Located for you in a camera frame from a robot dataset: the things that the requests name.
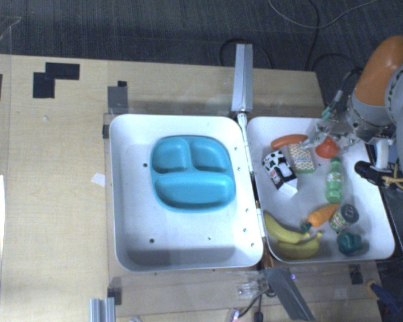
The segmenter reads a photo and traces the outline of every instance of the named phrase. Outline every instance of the orange sausage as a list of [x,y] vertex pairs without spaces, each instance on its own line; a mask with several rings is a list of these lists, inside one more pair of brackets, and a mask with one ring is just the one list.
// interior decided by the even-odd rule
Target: orange sausage
[[281,147],[288,146],[289,144],[297,144],[306,140],[308,136],[306,135],[286,135],[280,138],[277,138],[273,142],[270,143],[270,146],[273,150],[278,150]]

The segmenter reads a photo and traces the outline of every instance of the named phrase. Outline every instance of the banana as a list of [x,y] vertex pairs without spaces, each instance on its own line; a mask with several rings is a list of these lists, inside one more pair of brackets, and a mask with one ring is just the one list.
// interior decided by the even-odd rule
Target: banana
[[298,260],[311,258],[320,249],[321,236],[322,233],[317,233],[313,239],[300,244],[278,242],[277,249],[279,250],[279,253],[287,259]]
[[267,232],[279,241],[296,244],[303,238],[310,236],[309,233],[298,233],[282,227],[282,225],[276,222],[276,220],[266,212],[263,213],[263,216]]

